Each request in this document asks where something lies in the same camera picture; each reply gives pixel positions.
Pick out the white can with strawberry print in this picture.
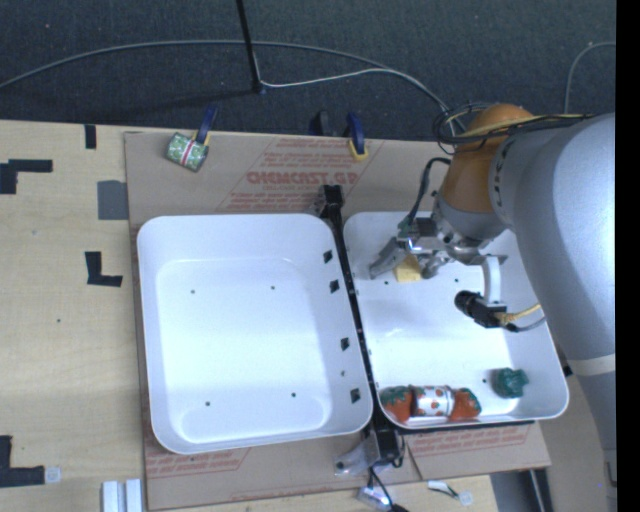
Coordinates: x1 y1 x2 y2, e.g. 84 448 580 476
411 384 457 418

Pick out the green toy broccoli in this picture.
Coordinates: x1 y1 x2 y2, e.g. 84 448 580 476
495 367 530 399

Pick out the yellow cheese wedge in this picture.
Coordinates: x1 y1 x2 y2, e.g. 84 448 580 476
393 253 423 284

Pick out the brown cardboard board red print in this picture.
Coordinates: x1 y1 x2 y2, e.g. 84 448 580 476
123 130 553 511

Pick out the black cylinder on white bracket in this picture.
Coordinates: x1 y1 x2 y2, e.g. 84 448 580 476
453 254 509 329

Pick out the red toy strawberry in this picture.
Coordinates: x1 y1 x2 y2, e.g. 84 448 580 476
379 385 416 422
449 387 483 422

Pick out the black block with thin wires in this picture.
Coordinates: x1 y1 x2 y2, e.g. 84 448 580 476
316 184 347 220
371 424 402 465

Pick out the green patterned can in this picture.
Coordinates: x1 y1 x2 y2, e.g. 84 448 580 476
165 131 210 173

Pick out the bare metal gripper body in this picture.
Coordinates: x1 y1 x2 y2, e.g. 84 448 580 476
397 217 508 267

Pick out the white plastic tray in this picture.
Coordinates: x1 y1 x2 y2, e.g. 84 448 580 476
342 210 571 431
135 213 375 456

